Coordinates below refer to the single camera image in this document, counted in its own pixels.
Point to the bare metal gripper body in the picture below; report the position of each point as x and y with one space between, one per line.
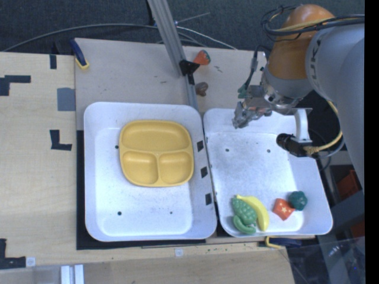
257 98

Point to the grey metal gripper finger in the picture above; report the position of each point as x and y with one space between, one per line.
248 117
237 115

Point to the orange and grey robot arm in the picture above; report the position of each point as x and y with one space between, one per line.
331 69

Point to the brown toy food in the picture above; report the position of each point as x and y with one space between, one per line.
201 88

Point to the white plastic tray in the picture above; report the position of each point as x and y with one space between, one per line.
142 211
251 170

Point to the yellow divided plate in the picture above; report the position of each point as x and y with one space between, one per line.
155 152

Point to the green grapes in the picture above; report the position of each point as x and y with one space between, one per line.
243 211

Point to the green broccoli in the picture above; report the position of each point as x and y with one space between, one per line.
298 200

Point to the yellow banana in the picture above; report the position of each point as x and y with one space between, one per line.
262 214

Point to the pale wood board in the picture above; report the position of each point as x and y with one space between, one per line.
133 72

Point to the black cylinder on white bracket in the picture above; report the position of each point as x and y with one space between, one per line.
296 145

